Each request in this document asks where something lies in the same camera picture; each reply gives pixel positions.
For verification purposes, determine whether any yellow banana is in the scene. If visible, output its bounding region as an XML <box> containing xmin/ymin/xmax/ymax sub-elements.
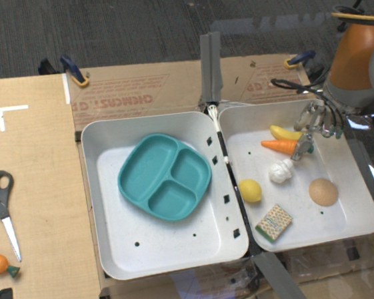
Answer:
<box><xmin>268</xmin><ymin>121</ymin><xmax>307</xmax><ymax>145</ymax></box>

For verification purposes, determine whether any white cauliflower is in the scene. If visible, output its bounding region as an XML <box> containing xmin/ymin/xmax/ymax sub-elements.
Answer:
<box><xmin>267</xmin><ymin>157</ymin><xmax>297</xmax><ymax>185</ymax></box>

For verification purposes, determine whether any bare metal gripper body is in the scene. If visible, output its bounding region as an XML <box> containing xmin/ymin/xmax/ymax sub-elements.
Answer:
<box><xmin>291</xmin><ymin>97</ymin><xmax>345</xmax><ymax>143</ymax></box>

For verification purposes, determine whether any white plastic tray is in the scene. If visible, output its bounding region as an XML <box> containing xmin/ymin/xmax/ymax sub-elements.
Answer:
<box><xmin>217</xmin><ymin>91</ymin><xmax>374</xmax><ymax>258</ymax></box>
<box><xmin>79</xmin><ymin>105</ymin><xmax>253</xmax><ymax>284</ymax></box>

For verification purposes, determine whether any teal divided plate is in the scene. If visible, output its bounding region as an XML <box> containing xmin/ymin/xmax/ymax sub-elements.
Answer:
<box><xmin>112</xmin><ymin>127</ymin><xmax>218</xmax><ymax>228</ymax></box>

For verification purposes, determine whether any brown cardboard board red print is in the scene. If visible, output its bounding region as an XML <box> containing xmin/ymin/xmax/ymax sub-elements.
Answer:
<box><xmin>65</xmin><ymin>36</ymin><xmax>374</xmax><ymax>299</ymax></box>

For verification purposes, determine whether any green patterned small carton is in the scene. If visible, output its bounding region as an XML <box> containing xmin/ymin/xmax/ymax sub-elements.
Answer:
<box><xmin>252</xmin><ymin>201</ymin><xmax>296</xmax><ymax>246</ymax></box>

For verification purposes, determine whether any brown egg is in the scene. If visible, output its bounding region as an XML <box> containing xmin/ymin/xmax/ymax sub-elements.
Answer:
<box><xmin>307</xmin><ymin>175</ymin><xmax>341</xmax><ymax>209</ymax></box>

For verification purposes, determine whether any yellow lemon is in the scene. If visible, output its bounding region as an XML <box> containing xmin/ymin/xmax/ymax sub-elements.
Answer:
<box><xmin>237</xmin><ymin>176</ymin><xmax>264</xmax><ymax>206</ymax></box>

